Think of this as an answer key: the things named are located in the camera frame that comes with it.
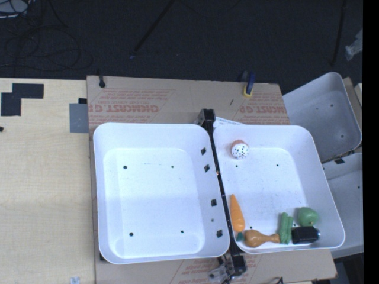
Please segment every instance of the black metal bar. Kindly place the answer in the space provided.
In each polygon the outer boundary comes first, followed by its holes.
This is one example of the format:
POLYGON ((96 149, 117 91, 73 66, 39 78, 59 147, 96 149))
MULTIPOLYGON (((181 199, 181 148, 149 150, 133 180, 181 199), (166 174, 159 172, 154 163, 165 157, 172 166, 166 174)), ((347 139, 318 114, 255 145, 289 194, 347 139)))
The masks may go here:
POLYGON ((345 22, 345 13, 346 13, 346 9, 347 9, 347 4, 348 4, 348 0, 342 0, 341 16, 339 18, 339 26, 338 26, 338 32, 337 32, 336 46, 334 48, 334 54, 333 54, 332 62, 330 63, 331 66, 334 66, 334 64, 336 63, 339 45, 341 42, 342 28, 343 28, 343 24, 345 22))
POLYGON ((175 0, 170 0, 165 7, 165 9, 160 13, 158 18, 154 21, 154 23, 150 26, 150 28, 147 30, 146 34, 142 37, 142 39, 137 43, 137 45, 134 47, 133 51, 130 54, 130 59, 133 59, 137 51, 141 48, 142 44, 146 41, 146 39, 150 36, 150 34, 153 32, 153 30, 156 28, 156 26, 159 24, 159 22, 162 20, 162 18, 166 15, 170 7, 174 4, 175 0))
POLYGON ((227 227, 228 227, 229 237, 230 237, 229 250, 230 250, 230 255, 232 257, 233 268, 235 270, 233 275, 239 276, 246 271, 246 263, 245 263, 244 257, 240 254, 240 249, 235 241, 232 221, 230 219, 224 185, 221 178, 219 160, 217 158, 216 145, 214 143, 214 138, 213 138, 213 130, 214 130, 213 123, 216 120, 216 115, 213 109, 202 109, 198 119, 200 122, 199 125, 201 125, 208 132, 208 135, 211 141, 213 159, 214 159, 214 164, 216 166, 217 178, 219 180, 219 187, 220 187, 221 197, 223 200, 224 212, 225 212, 225 217, 226 217, 226 222, 227 222, 227 227))

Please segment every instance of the green toy vegetable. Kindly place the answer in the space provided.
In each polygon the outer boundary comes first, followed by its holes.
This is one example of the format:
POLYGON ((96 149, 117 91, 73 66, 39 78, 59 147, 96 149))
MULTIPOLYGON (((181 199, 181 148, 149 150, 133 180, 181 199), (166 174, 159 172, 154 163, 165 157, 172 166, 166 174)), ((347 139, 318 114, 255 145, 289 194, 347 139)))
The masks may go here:
POLYGON ((297 221, 300 226, 314 226, 319 220, 319 214, 309 207, 301 207, 297 213, 297 221))
POLYGON ((279 228, 280 243, 288 244, 291 241, 291 228, 293 221, 293 217, 288 215, 286 212, 282 213, 279 228))
POLYGON ((287 224, 288 224, 288 214, 286 212, 282 213, 282 217, 280 219, 280 228, 279 228, 279 237, 280 243, 285 243, 287 241, 287 224))

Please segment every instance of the blue clamp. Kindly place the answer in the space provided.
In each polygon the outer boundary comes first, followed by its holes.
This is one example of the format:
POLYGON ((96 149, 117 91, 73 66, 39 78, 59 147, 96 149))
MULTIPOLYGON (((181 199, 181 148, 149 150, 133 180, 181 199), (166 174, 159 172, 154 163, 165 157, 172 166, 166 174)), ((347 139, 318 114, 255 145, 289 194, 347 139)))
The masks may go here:
POLYGON ((248 77, 246 77, 246 81, 248 84, 243 88, 243 96, 250 98, 253 95, 253 85, 255 82, 255 74, 253 72, 248 73, 248 77))

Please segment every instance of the orange toy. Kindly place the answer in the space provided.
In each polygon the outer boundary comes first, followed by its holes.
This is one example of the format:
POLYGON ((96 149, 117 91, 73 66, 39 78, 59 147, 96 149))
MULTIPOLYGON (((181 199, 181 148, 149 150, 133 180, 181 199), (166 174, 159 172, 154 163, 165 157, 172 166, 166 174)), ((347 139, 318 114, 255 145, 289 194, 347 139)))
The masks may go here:
POLYGON ((238 204, 237 198, 234 195, 230 196, 230 218, 232 226, 237 234, 237 241, 243 241, 243 231, 245 230, 245 219, 243 218, 241 207, 238 204))
POLYGON ((250 247, 258 247, 266 242, 279 243, 280 237, 278 234, 264 235, 258 230, 247 230, 245 232, 245 243, 250 247))

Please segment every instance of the cardboard sheet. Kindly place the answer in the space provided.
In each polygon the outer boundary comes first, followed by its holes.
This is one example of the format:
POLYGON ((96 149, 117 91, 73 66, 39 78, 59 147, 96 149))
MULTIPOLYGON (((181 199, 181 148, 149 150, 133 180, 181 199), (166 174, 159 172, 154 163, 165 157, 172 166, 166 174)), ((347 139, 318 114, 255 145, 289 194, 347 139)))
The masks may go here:
MULTIPOLYGON (((243 96, 244 84, 236 82, 87 77, 89 139, 91 149, 92 206, 94 217, 95 271, 97 284, 211 283, 208 271, 217 259, 171 260, 115 265, 101 260, 98 248, 97 198, 92 136, 105 122, 193 123, 201 109, 244 124, 289 124, 280 87, 255 83, 253 95, 243 96)), ((233 283, 285 283, 336 277, 327 249, 246 255, 248 271, 233 283)))

